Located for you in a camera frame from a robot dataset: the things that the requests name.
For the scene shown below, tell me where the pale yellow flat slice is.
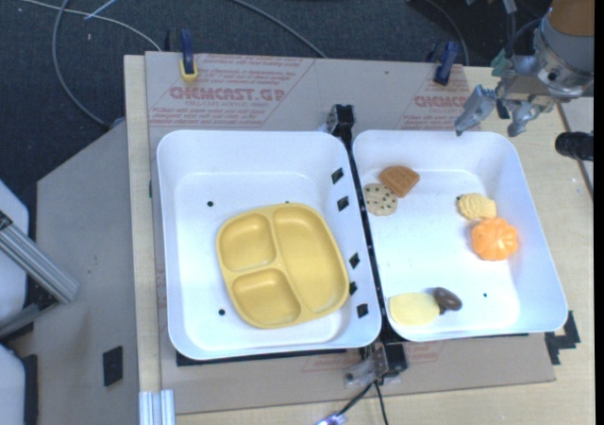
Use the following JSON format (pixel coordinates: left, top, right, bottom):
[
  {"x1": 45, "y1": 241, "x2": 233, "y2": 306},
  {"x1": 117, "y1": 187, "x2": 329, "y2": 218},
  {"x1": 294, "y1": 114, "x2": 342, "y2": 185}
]
[{"x1": 388, "y1": 291, "x2": 442, "y2": 328}]

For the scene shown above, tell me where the orange-brown toy waffle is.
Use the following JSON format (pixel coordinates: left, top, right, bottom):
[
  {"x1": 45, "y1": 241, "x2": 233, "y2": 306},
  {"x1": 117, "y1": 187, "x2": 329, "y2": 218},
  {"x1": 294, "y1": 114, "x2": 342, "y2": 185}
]
[{"x1": 377, "y1": 164, "x2": 421, "y2": 199}]

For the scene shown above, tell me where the brown cardboard board, red print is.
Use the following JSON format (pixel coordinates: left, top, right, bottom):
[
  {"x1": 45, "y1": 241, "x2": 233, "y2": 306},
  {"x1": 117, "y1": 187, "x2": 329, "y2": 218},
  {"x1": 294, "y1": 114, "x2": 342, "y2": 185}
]
[{"x1": 143, "y1": 51, "x2": 558, "y2": 416}]

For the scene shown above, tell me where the thin black and white rod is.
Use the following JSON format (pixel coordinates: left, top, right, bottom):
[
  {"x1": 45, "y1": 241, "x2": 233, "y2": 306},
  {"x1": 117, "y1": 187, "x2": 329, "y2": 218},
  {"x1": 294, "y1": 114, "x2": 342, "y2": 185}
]
[{"x1": 343, "y1": 123, "x2": 389, "y2": 349}]

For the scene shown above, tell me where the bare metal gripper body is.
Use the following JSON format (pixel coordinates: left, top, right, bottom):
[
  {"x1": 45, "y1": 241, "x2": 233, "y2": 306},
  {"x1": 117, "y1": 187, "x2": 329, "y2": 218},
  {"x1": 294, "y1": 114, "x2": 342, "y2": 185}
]
[{"x1": 494, "y1": 54, "x2": 595, "y2": 109}]

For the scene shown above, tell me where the black cylinder on white bracket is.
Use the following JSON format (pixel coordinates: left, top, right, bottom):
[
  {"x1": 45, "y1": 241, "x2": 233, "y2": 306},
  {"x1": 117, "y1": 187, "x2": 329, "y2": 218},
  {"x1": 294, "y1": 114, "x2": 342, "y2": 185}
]
[{"x1": 554, "y1": 129, "x2": 595, "y2": 162}]

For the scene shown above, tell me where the yellow divided plate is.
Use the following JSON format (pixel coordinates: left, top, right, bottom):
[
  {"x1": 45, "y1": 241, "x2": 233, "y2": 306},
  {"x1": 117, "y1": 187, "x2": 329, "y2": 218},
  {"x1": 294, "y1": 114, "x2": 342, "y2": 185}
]
[{"x1": 215, "y1": 202, "x2": 351, "y2": 331}]

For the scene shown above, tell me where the black block with thin wires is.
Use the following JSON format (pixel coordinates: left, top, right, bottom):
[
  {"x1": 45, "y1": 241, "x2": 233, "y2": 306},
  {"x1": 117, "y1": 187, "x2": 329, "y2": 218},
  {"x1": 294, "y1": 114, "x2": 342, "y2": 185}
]
[
  {"x1": 325, "y1": 103, "x2": 355, "y2": 137},
  {"x1": 344, "y1": 342, "x2": 408, "y2": 389}
]

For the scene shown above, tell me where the white plastic tray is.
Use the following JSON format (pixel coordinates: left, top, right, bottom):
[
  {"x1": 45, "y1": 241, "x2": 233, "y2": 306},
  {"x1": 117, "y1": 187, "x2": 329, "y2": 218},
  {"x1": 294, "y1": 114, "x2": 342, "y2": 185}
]
[
  {"x1": 155, "y1": 128, "x2": 383, "y2": 362},
  {"x1": 351, "y1": 128, "x2": 569, "y2": 344}
]

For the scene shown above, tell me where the pale yellow ridged biscuit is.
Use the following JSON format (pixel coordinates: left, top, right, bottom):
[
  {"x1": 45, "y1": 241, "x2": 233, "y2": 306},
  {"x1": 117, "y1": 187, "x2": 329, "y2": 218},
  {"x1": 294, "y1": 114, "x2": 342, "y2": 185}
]
[{"x1": 455, "y1": 193, "x2": 498, "y2": 221}]

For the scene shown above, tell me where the orange peeled toy mandarin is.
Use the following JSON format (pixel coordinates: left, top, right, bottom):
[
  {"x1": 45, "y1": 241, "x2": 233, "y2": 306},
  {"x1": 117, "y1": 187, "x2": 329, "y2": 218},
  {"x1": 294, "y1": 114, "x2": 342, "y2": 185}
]
[{"x1": 470, "y1": 216, "x2": 519, "y2": 262}]

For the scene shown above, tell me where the beige chocolate chip biscuit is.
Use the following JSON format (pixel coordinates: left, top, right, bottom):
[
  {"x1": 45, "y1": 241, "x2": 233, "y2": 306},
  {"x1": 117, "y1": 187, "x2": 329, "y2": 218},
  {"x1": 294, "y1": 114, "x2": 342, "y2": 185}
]
[{"x1": 362, "y1": 182, "x2": 398, "y2": 218}]

